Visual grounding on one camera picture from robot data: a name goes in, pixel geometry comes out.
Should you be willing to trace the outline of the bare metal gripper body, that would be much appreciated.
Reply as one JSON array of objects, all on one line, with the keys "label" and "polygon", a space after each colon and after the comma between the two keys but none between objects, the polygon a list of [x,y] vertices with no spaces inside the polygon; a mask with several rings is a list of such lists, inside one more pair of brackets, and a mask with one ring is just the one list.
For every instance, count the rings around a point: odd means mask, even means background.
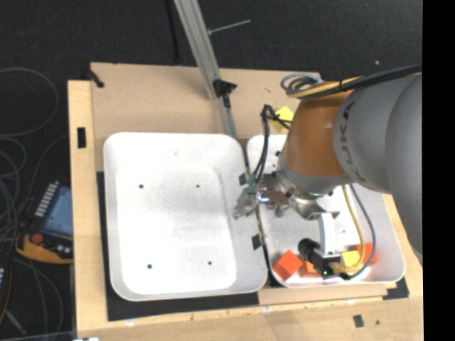
[{"label": "bare metal gripper body", "polygon": [[306,193],[292,184],[282,174],[266,174],[259,182],[258,200],[277,217],[292,209],[304,220],[317,220],[323,213],[337,218],[340,210],[333,209],[325,200],[329,195]]}]

